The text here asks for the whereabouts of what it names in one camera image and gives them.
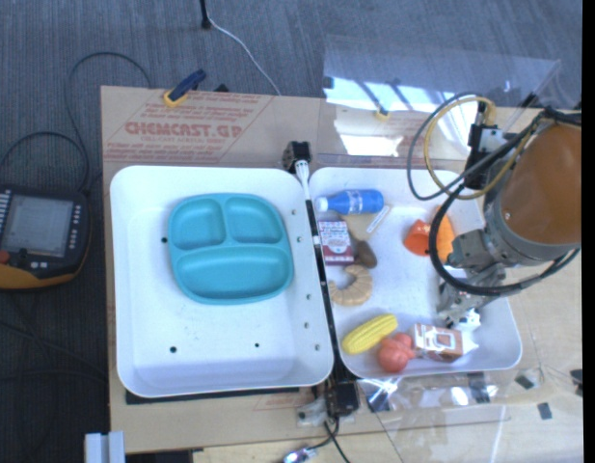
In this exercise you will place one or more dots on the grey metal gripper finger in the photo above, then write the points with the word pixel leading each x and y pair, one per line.
pixel 471 303
pixel 450 303

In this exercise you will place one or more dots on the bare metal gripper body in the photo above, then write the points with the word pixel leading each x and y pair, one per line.
pixel 475 251

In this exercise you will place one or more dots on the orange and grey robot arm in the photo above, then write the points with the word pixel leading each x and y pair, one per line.
pixel 543 196

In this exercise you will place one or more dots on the black and white toy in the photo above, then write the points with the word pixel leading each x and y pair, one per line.
pixel 470 322

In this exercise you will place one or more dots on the white plastic tray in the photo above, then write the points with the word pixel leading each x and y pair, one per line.
pixel 413 297
pixel 205 345

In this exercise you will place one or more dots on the brown and white carton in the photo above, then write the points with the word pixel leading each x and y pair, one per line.
pixel 439 343

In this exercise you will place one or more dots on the orange toy cup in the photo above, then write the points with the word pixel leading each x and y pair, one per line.
pixel 417 239

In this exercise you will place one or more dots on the orange toy tomato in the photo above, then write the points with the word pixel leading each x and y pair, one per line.
pixel 393 355

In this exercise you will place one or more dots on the yellow toy corn cob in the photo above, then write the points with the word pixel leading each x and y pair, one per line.
pixel 369 333

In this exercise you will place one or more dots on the tan toy croissant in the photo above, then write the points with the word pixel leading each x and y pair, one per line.
pixel 357 292

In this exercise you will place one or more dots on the brown toy sausage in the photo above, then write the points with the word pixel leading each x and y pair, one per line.
pixel 367 254

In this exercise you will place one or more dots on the white flat stick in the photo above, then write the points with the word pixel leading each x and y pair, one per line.
pixel 378 219

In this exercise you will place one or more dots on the red and white carton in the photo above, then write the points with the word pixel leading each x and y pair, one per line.
pixel 335 244

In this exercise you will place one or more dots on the blue bottle white cap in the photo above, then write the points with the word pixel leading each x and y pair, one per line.
pixel 355 201

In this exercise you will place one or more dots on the thin black and white rod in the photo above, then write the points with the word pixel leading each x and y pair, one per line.
pixel 321 263

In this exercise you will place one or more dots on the blue divided plate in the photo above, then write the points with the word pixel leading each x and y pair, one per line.
pixel 229 258

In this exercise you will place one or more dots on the brown cardboard board red print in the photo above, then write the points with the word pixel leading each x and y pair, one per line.
pixel 181 128

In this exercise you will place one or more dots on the black cylinder on white bracket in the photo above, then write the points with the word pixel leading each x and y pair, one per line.
pixel 485 143

